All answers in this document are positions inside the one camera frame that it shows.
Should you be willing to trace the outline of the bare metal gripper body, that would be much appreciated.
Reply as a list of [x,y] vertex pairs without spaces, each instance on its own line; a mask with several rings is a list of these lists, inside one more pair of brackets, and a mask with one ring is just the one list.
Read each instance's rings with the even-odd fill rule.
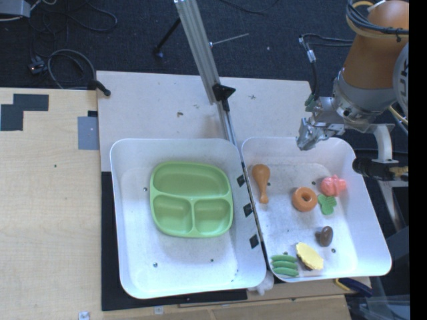
[[307,111],[308,135],[341,135],[352,129],[369,132],[375,119],[386,109],[382,97],[367,96],[349,99],[345,96],[309,97]]

